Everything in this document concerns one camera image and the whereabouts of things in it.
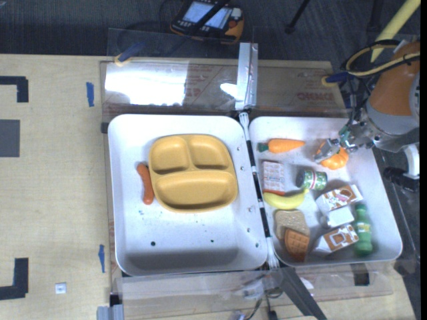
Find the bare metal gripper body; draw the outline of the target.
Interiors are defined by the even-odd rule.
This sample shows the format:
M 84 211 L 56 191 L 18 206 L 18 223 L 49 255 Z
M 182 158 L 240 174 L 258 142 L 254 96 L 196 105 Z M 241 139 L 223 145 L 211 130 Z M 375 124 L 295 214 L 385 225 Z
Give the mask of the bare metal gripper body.
M 386 133 L 370 121 L 359 121 L 346 129 L 346 149 L 350 151 L 355 151 L 362 147 L 367 149 L 376 147 L 397 153 L 409 145 L 416 145 L 419 142 L 419 127 L 397 135 Z

